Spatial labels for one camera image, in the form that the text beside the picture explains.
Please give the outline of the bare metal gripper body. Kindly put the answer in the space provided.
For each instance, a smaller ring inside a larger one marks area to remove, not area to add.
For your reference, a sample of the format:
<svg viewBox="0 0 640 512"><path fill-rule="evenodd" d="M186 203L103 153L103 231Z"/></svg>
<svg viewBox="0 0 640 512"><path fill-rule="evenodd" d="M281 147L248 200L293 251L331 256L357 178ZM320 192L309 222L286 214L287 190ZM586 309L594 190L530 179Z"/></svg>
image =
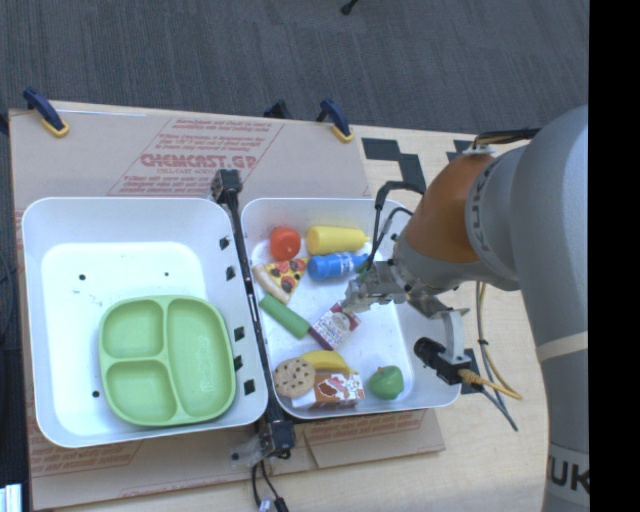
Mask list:
<svg viewBox="0 0 640 512"><path fill-rule="evenodd" d="M411 277L392 260L375 261L368 273L368 294L374 303L386 305L407 301Z"/></svg>

